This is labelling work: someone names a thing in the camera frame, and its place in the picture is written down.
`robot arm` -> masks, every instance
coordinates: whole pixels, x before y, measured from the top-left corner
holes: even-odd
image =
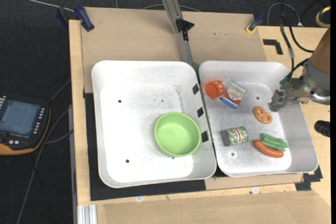
[[[330,104],[330,28],[325,32],[312,56],[301,62],[302,76],[292,78],[292,72],[281,81],[268,104],[272,111],[294,103],[308,103],[309,100]]]

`black floor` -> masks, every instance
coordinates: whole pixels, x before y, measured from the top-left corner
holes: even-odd
[[[38,0],[73,9],[76,5],[115,7],[114,0]],[[306,27],[319,27],[315,16],[330,0],[179,0],[202,11],[267,14],[277,2],[292,6]],[[119,8],[143,8],[161,0],[118,0]],[[297,25],[292,9],[283,11]],[[278,25],[280,6],[270,12],[270,25]],[[0,0],[0,94],[51,98],[70,78],[68,33],[56,21],[56,8],[27,0]],[[67,85],[53,100],[51,124],[71,104]],[[69,130],[65,116],[51,135]],[[22,156],[0,156],[0,223],[16,223],[38,151]],[[26,201],[21,223],[72,223],[69,140],[46,145]]]

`toy pretzel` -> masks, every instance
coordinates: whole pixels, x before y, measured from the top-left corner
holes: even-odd
[[[261,106],[256,106],[253,109],[253,114],[256,117],[256,119],[264,124],[269,124],[272,122],[272,116],[271,114],[269,114],[268,112],[265,111],[264,108],[262,108]]]

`tin can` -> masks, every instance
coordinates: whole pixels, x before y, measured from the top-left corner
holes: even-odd
[[[231,146],[246,143],[248,140],[247,131],[244,127],[232,128],[221,131],[224,146]]]

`green plate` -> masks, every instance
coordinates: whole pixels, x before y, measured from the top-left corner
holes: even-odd
[[[160,116],[155,124],[154,136],[159,149],[171,157],[193,154],[202,140],[197,123],[181,112]]]

